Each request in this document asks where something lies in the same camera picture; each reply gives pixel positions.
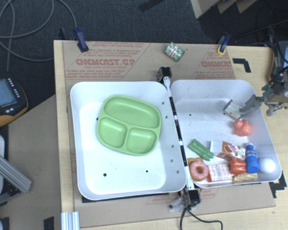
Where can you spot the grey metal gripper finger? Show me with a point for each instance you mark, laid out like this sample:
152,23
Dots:
252,104

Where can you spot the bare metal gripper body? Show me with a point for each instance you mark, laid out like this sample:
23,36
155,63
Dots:
277,95

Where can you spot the orange lumpy toy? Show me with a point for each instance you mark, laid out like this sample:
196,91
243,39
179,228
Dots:
242,128

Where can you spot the white plastic tray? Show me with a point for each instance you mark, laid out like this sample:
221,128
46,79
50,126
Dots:
124,176
206,109

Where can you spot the orange and white carton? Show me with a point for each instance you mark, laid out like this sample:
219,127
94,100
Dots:
232,150

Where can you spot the blue bottle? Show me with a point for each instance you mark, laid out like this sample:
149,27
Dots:
251,159

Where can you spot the white egg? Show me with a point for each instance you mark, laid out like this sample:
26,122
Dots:
267,164

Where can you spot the orange bell pepper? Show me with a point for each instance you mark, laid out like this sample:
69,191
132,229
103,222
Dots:
237,166

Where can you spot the green asparagus bundle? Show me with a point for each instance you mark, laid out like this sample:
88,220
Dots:
201,150

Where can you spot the tan biscuit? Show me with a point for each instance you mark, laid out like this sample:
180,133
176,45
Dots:
245,176

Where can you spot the red and white packet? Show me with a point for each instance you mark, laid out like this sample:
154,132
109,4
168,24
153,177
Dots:
219,173

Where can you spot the thin black and white rod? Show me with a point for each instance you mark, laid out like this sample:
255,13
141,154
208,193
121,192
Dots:
175,118

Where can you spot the brown doughnut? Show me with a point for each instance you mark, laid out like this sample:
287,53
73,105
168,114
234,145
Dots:
193,160

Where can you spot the pink doughnut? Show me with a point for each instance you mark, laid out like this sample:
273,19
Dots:
198,170

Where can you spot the green and white packet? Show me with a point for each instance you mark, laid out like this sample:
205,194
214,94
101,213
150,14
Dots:
174,51

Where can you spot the brown cardboard board red print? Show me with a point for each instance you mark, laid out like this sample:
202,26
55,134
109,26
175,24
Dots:
144,56

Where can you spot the green divided plate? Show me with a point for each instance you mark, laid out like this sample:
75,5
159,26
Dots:
129,114

